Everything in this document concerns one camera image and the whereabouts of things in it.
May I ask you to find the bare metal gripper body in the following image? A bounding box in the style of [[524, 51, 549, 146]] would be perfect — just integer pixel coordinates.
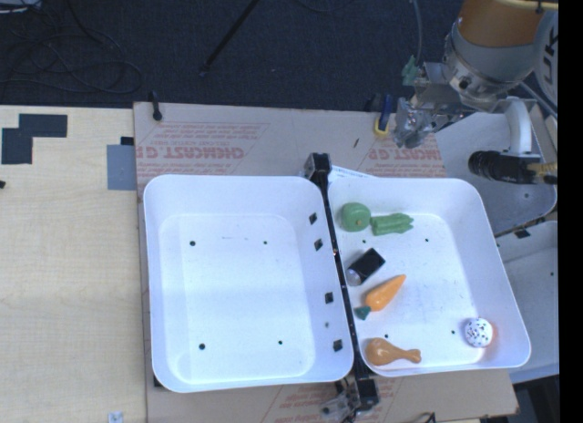
[[411, 60, 517, 127]]

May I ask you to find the green toy bean bundle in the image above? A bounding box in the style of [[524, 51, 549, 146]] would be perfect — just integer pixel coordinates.
[[369, 212, 414, 236]]

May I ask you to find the green toy apple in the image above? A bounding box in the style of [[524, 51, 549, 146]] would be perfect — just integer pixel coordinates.
[[340, 201, 372, 232]]

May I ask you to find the brown cardboard board red print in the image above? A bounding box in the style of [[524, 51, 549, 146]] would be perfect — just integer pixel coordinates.
[[132, 101, 520, 423]]

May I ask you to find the small black can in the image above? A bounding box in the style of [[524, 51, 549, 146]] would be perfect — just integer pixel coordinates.
[[345, 247, 387, 286]]

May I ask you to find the white plastic tray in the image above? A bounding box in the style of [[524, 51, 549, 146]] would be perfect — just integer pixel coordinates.
[[326, 166, 533, 377], [143, 173, 355, 394]]

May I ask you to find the thin black rod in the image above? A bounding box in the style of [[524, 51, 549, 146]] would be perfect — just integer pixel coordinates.
[[313, 170, 371, 395]]

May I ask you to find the orange toy carrot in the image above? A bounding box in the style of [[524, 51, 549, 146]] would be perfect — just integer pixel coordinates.
[[353, 273, 407, 321]]

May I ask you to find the white speckled ball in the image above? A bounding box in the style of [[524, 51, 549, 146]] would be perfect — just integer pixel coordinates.
[[465, 317, 494, 348]]

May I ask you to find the orange toy chicken drumstick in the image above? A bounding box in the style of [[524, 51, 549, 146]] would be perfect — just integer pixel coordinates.
[[364, 337, 423, 366]]

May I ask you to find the black cylinder on white bracket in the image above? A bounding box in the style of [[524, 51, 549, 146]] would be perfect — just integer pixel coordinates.
[[467, 96, 559, 185]]

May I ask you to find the black block with thin wires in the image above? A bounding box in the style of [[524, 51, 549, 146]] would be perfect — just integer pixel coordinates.
[[303, 152, 332, 183], [354, 377, 382, 412]]

